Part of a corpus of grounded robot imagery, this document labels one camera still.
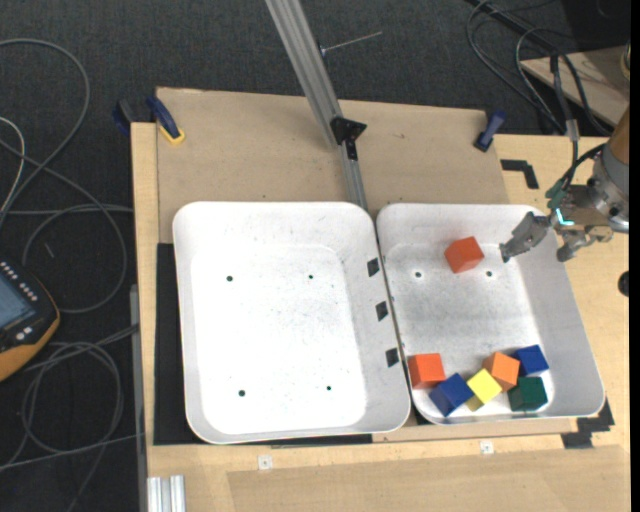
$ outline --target blue cube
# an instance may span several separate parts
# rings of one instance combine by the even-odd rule
[[[531,345],[516,350],[513,357],[520,361],[520,376],[535,375],[549,369],[540,345]]]
[[[447,380],[436,386],[429,398],[440,412],[446,417],[467,400],[473,398],[473,391],[458,373],[454,373]]]

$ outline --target blue clamp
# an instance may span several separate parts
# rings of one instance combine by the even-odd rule
[[[154,96],[148,96],[146,103],[154,118],[160,123],[160,132],[171,144],[180,144],[185,138],[184,132],[178,127],[164,103]]]
[[[506,119],[507,114],[502,110],[494,112],[494,114],[489,118],[487,127],[480,135],[478,135],[478,138],[473,145],[480,151],[484,151],[486,153],[493,142],[493,136],[498,132]]]
[[[119,100],[118,103],[116,103],[116,106],[113,107],[113,111],[111,112],[111,117],[118,131],[124,136],[129,137],[131,135],[131,123],[135,121],[135,117],[127,100]]]

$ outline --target clamp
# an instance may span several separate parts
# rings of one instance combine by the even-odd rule
[[[154,121],[157,121],[160,133],[174,146],[181,144],[185,139],[182,129],[176,124],[173,116],[167,107],[154,96],[148,96],[145,101],[151,111]],[[116,124],[116,128],[129,137],[131,135],[131,123],[136,121],[135,115],[127,100],[119,100],[114,107],[111,116]]]

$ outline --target wooden block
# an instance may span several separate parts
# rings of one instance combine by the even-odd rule
[[[467,407],[469,407],[471,411],[477,411],[502,392],[500,384],[498,384],[485,368],[471,377],[467,381],[467,385],[474,394],[474,396],[467,401]]]
[[[509,390],[511,410],[535,411],[548,402],[544,382],[540,377],[519,377],[518,385]]]
[[[536,375],[549,369],[549,363],[540,345],[531,345],[516,350],[513,357],[520,361],[520,376]]]
[[[429,393],[429,398],[444,416],[449,416],[467,400],[473,398],[473,391],[459,373],[454,373],[438,384]]]
[[[454,274],[471,270],[484,259],[484,253],[473,236],[456,240],[447,247],[444,255]]]
[[[504,392],[518,383],[520,361],[514,357],[502,352],[494,352],[482,362],[482,367],[500,384]]]
[[[409,359],[409,375],[413,389],[433,387],[446,380],[440,354],[417,354]]]

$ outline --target black mounting bracket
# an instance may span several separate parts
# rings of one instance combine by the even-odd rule
[[[331,120],[331,131],[336,139],[336,143],[339,146],[344,143],[350,160],[358,159],[356,139],[362,135],[362,132],[365,131],[366,128],[366,124],[344,119],[343,117],[334,117]]]
[[[596,432],[609,432],[611,426],[615,425],[609,401],[605,399],[598,416],[593,418],[579,418],[578,432],[561,434],[565,448],[593,448],[591,435]]]
[[[533,167],[526,160],[500,160],[503,171],[520,171],[524,174],[527,187],[533,190],[540,188]]]

